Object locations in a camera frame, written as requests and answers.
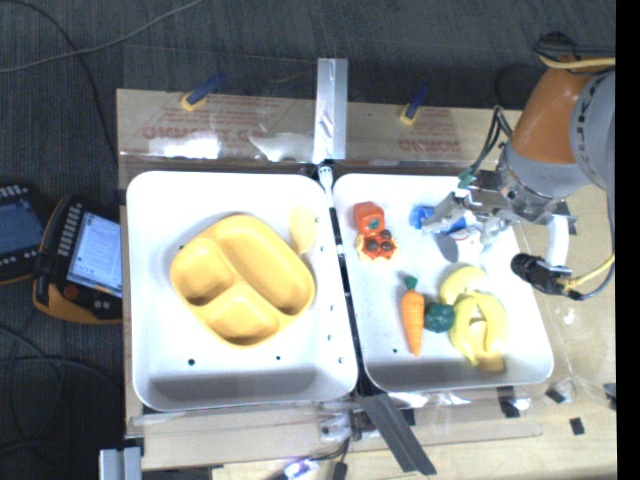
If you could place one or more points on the brown cardboard board red print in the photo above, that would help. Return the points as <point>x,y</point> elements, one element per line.
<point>580,348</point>

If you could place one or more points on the orange toy pepper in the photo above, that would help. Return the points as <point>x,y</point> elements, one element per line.
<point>367,214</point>

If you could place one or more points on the yellow peeled banana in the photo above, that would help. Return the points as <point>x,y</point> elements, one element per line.
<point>492,318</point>

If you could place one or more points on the white plastic tray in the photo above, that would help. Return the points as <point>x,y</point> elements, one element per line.
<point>240,378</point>
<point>380,318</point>

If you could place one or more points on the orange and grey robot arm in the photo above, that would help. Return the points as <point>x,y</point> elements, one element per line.
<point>547,118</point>

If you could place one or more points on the green broccoli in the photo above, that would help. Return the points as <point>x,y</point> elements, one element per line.
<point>439,318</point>

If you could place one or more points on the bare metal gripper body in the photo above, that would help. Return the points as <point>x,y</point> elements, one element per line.
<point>522,203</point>

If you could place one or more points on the yellow divided plate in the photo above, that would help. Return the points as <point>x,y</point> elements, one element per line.
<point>240,278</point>

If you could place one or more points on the blue and white packet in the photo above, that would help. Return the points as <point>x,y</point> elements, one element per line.
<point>462,235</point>

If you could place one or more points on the black cylinder on white bracket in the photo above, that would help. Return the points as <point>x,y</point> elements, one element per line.
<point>537,270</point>

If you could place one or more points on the thin black and white rod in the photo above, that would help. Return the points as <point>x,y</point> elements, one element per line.
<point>341,248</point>

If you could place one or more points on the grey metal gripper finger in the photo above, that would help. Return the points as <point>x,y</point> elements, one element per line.
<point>492,228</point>
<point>445,215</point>

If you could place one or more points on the pale beige bread slice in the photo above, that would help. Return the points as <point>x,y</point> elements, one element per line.
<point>302,230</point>

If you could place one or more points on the toy pizza slice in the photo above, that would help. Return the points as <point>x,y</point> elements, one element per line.
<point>377,249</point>

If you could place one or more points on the orange carrot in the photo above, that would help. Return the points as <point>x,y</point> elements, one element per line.
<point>413,318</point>

